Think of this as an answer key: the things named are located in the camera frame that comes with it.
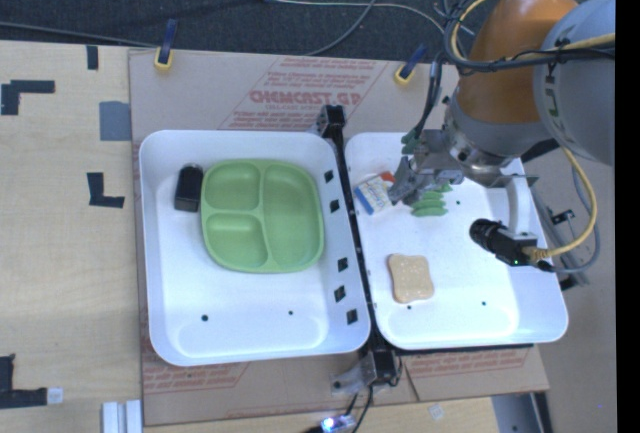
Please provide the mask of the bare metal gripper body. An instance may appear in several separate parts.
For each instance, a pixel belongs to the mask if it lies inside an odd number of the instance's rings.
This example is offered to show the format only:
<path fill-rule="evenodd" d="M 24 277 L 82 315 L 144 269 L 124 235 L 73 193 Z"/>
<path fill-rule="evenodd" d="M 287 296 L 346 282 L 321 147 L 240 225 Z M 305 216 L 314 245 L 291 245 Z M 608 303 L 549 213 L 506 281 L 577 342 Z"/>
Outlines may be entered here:
<path fill-rule="evenodd" d="M 511 163 L 510 156 L 487 152 L 455 129 L 425 129 L 419 135 L 410 132 L 408 158 L 416 174 L 416 186 L 420 174 L 438 170 L 460 170 L 463 180 L 493 186 Z"/>

